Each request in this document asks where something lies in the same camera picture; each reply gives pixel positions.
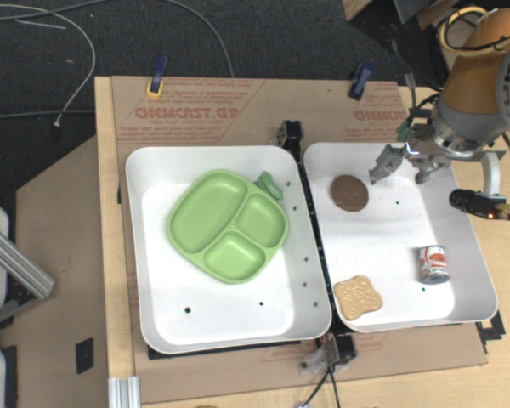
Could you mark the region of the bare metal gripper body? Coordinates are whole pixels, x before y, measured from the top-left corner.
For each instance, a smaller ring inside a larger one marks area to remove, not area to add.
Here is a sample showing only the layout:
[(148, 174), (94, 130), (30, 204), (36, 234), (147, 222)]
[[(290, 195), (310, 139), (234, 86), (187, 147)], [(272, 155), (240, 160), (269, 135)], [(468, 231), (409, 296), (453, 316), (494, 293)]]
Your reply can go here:
[(403, 130), (405, 156), (411, 162), (471, 162), (488, 144), (487, 139), (460, 134), (445, 122), (416, 122)]

